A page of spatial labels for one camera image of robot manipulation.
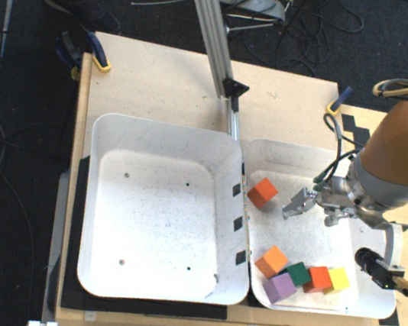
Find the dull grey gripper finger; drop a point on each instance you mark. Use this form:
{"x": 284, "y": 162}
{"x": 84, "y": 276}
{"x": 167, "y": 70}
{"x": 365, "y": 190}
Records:
{"x": 295, "y": 202}
{"x": 307, "y": 204}

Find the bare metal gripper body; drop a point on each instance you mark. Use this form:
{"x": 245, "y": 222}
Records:
{"x": 348, "y": 202}

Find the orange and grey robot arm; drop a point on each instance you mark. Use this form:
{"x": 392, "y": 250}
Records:
{"x": 395, "y": 151}

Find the white plastic tray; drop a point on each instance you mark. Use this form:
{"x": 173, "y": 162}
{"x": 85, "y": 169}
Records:
{"x": 159, "y": 220}
{"x": 311, "y": 238}

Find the light orange cube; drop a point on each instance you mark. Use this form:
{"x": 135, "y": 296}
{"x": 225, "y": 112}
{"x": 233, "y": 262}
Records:
{"x": 272, "y": 262}

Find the green cube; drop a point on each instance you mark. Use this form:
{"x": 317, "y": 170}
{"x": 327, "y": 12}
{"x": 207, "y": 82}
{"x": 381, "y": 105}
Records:
{"x": 299, "y": 274}

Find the yellow cube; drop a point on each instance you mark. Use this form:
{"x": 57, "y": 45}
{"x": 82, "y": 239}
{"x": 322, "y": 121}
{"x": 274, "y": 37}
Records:
{"x": 339, "y": 279}

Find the purple cube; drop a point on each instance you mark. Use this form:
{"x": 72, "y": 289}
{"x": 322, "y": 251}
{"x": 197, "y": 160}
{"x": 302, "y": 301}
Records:
{"x": 280, "y": 288}

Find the pale wood board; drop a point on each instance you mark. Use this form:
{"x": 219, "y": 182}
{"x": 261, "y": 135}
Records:
{"x": 155, "y": 84}

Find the black cylinder on white bracket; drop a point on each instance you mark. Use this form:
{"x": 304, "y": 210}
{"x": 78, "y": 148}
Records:
{"x": 374, "y": 266}

